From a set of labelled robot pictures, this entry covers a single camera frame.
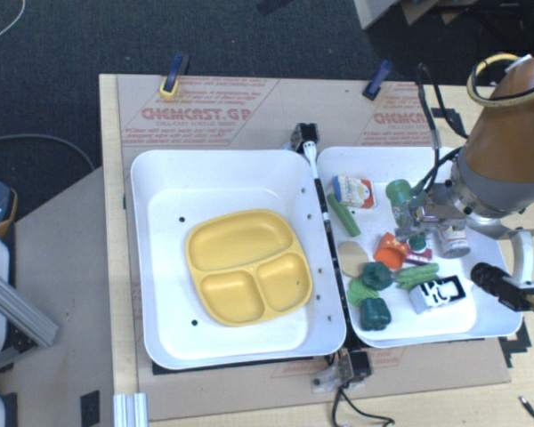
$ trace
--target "beige round object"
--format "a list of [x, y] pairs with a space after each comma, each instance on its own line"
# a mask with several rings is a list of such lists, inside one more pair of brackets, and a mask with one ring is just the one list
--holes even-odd
[[344, 275], [359, 277], [369, 258], [361, 246], [347, 240], [338, 246], [338, 261]]

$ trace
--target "wooden table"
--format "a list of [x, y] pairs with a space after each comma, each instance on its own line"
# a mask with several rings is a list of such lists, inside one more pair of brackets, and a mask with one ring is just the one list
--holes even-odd
[[[464, 87], [443, 86], [445, 104], [455, 108], [470, 131], [480, 108], [472, 103]], [[427, 88], [433, 103], [433, 93]], [[108, 234], [110, 316], [112, 332], [113, 383], [115, 394], [134, 394], [139, 391], [135, 362], [134, 320], [132, 310], [131, 281], [129, 276], [128, 241], [125, 211], [123, 209], [124, 178], [121, 151], [117, 76], [100, 76], [101, 130], [103, 148], [103, 172]], [[444, 145], [457, 145], [456, 136], [445, 126], [440, 127]], [[534, 206], [523, 215], [510, 217], [511, 227], [534, 228]], [[507, 264], [512, 261], [510, 248], [503, 248]], [[507, 384], [471, 387], [465, 389], [430, 391], [408, 395], [359, 400], [365, 412], [387, 415], [396, 425], [446, 425], [459, 426], [517, 426], [534, 425], [522, 407], [519, 396], [524, 396], [534, 406], [534, 314], [525, 314], [525, 323], [531, 340], [528, 352], [514, 354], [510, 369], [512, 381]], [[342, 403], [338, 409], [339, 423], [370, 425], [368, 419]], [[318, 403], [298, 407], [248, 411], [242, 413], [210, 415], [197, 418], [153, 422], [157, 426], [248, 426], [248, 425], [330, 425], [330, 405]]]

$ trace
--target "yellow divided plate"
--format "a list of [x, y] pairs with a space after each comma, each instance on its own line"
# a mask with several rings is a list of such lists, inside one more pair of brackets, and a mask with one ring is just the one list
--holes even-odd
[[200, 223], [186, 240], [190, 274], [207, 311], [246, 326], [296, 310], [311, 297], [301, 244], [278, 213], [230, 213]]

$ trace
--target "black carpet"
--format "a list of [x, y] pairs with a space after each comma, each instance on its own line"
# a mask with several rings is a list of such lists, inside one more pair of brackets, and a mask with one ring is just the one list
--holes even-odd
[[[463, 85], [496, 51], [534, 53], [534, 0], [481, 0], [446, 25], [431, 12], [411, 27], [394, 6], [368, 30], [353, 0], [27, 0], [0, 37], [0, 136], [70, 141], [101, 165], [99, 74], [165, 75], [176, 51], [195, 76], [391, 80], [424, 62], [440, 84]], [[0, 0], [0, 30], [20, 0]], [[18, 217], [90, 172], [56, 141], [0, 141], [0, 180], [20, 196]]]

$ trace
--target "white tray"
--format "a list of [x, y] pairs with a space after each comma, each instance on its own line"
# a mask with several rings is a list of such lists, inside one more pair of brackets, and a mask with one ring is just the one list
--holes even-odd
[[[144, 342], [181, 370], [331, 354], [346, 325], [320, 205], [306, 160], [288, 150], [151, 150], [131, 168]], [[310, 300], [261, 324], [224, 326], [207, 313], [184, 253], [197, 224], [270, 209], [289, 222], [311, 268]]]
[[[444, 149], [441, 155], [449, 150]], [[323, 150], [318, 158], [320, 178], [327, 193], [334, 191], [332, 179], [336, 175], [360, 177], [373, 182], [377, 207], [353, 209], [361, 234], [351, 238], [342, 223], [331, 211], [332, 230], [336, 246], [347, 240], [358, 243], [370, 259], [385, 232], [393, 233], [396, 223], [385, 186], [396, 179], [406, 179], [415, 185], [433, 166], [433, 151], [424, 147], [333, 147]], [[437, 181], [449, 178], [450, 163], [443, 165]], [[468, 296], [455, 305], [441, 307], [417, 315], [408, 293], [395, 284], [380, 292], [392, 313], [392, 323], [384, 331], [363, 331], [359, 309], [349, 304], [352, 326], [357, 336], [370, 346], [387, 348], [426, 342], [478, 339], [513, 334], [521, 325], [522, 314], [500, 304], [496, 297], [486, 294], [469, 278], [477, 262], [487, 262], [506, 270], [500, 246], [496, 240], [467, 229], [471, 253], [460, 259], [434, 257], [443, 276], [458, 275]], [[437, 242], [433, 252], [440, 254]], [[345, 289], [350, 278], [343, 276]]]

